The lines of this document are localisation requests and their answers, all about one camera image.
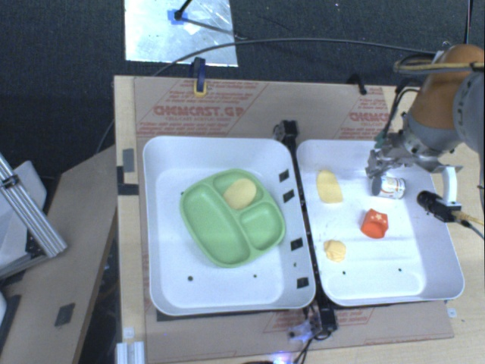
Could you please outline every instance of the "white tray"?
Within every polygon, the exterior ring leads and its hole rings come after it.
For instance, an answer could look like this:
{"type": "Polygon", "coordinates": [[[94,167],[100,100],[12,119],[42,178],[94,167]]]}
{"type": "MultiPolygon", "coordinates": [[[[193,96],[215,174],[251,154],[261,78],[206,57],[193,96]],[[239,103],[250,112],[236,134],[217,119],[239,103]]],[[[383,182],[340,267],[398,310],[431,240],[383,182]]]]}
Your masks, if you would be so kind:
{"type": "Polygon", "coordinates": [[[289,151],[266,139],[159,136],[143,151],[149,232],[150,294],[168,315],[295,309],[314,298],[315,282],[289,151]],[[180,215],[181,193],[230,168],[254,174],[286,223],[281,243],[237,268],[212,263],[180,215]],[[280,174],[289,177],[280,181],[280,174]],[[294,197],[283,202],[283,194],[294,197]],[[292,251],[292,241],[301,246],[292,251]]]}
{"type": "Polygon", "coordinates": [[[365,167],[374,142],[308,140],[297,152],[321,283],[342,306],[445,300],[459,296],[464,280],[446,224],[427,215],[416,202],[422,190],[434,191],[429,173],[418,166],[388,171],[404,178],[402,199],[372,196],[365,167]],[[332,171],[343,202],[325,204],[316,188],[320,170],[332,171]],[[383,239],[365,236],[360,226],[367,210],[387,213],[383,239]],[[344,261],[331,262],[326,240],[347,247],[344,261]]]}

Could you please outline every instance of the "yellow potato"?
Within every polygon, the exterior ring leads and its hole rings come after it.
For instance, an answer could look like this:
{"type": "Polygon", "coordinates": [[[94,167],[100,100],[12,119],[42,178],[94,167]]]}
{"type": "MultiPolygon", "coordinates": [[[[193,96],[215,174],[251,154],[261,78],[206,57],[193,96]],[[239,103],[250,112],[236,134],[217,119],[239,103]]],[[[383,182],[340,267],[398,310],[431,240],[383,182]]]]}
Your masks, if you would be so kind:
{"type": "Polygon", "coordinates": [[[341,262],[346,258],[347,247],[342,241],[328,240],[324,243],[327,258],[332,262],[341,262]]]}
{"type": "Polygon", "coordinates": [[[336,203],[343,201],[342,190],[332,171],[322,170],[318,173],[317,191],[323,202],[336,203]]]}
{"type": "Polygon", "coordinates": [[[230,185],[222,197],[232,209],[240,210],[251,205],[256,197],[256,191],[256,185],[252,180],[241,178],[230,185]]]}

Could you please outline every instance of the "green divided plate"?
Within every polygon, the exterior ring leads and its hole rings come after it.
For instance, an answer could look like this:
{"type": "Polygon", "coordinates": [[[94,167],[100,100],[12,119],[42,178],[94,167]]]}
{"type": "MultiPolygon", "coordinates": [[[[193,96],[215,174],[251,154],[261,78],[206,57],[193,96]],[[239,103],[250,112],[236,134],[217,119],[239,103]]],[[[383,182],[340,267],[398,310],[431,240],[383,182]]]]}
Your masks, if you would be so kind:
{"type": "Polygon", "coordinates": [[[251,262],[285,235],[285,221],[273,197],[252,174],[240,169],[222,171],[187,189],[180,200],[187,229],[205,255],[220,267],[251,262]],[[248,178],[256,196],[244,209],[235,210],[223,198],[235,181],[248,178]]]}

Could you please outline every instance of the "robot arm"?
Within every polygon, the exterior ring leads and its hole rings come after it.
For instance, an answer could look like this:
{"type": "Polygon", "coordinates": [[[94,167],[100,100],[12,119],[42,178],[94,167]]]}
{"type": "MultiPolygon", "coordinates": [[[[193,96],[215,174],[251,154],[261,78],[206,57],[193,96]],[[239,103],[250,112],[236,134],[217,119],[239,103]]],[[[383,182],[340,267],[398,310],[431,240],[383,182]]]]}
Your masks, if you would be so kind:
{"type": "MultiPolygon", "coordinates": [[[[483,62],[483,50],[473,45],[454,46],[435,60],[439,64],[478,61],[483,62]]],[[[409,113],[403,115],[402,130],[388,133],[380,147],[371,150],[365,170],[376,177],[391,168],[416,164],[429,172],[442,172],[446,166],[438,158],[460,142],[479,153],[482,181],[483,72],[430,74],[409,113]]]]}

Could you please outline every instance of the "black clip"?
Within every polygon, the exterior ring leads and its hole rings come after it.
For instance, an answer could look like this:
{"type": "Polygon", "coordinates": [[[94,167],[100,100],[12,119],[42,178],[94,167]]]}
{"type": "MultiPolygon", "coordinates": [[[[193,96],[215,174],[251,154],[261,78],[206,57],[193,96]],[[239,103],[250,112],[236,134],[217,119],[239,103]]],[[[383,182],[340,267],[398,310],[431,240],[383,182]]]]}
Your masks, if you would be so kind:
{"type": "Polygon", "coordinates": [[[207,83],[205,82],[205,59],[196,57],[190,64],[189,77],[197,78],[194,82],[194,94],[203,97],[207,94],[207,83]]]}
{"type": "Polygon", "coordinates": [[[358,85],[358,91],[363,96],[365,96],[367,94],[367,89],[365,89],[364,82],[362,82],[361,76],[359,76],[357,73],[350,76],[350,78],[347,80],[347,83],[349,83],[351,85],[356,83],[358,85]]]}
{"type": "Polygon", "coordinates": [[[20,182],[20,179],[18,175],[14,174],[11,177],[8,177],[7,179],[2,179],[2,181],[0,181],[0,187],[4,187],[5,189],[8,189],[12,186],[15,186],[19,182],[20,182]]]}

